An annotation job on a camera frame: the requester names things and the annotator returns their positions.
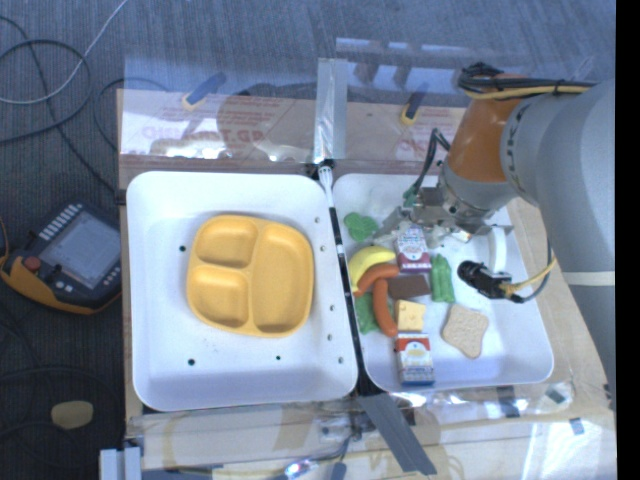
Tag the white and pink carton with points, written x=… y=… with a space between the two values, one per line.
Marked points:
x=412 y=253

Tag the yellow cheese wedge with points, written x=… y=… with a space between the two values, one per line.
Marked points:
x=410 y=314

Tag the black cylinder on white bracket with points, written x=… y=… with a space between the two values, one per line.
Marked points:
x=482 y=275

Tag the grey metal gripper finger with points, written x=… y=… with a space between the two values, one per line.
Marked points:
x=492 y=229
x=397 y=222

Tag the yellow banana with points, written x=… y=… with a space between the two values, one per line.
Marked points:
x=365 y=258

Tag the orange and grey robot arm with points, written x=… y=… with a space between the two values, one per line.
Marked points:
x=565 y=168

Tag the pale yellow oval object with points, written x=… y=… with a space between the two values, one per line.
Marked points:
x=72 y=414

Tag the brown chocolate bar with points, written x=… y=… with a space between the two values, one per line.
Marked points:
x=410 y=287

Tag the green broccoli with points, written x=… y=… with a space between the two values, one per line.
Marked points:
x=360 y=225

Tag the brown cardboard board red print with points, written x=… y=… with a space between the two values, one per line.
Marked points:
x=280 y=128

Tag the red and white carton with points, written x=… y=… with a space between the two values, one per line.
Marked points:
x=415 y=360

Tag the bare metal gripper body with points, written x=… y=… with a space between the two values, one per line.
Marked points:
x=452 y=208

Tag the yellow divided plate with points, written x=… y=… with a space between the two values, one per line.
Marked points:
x=280 y=278

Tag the orange sausage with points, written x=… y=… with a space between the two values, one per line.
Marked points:
x=372 y=277
x=384 y=310

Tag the beige bread slice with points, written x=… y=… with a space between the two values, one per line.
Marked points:
x=465 y=330

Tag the green lettuce leaf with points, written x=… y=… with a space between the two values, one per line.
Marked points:
x=366 y=315

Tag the white plastic tray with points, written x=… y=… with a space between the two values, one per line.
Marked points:
x=505 y=353
x=240 y=368

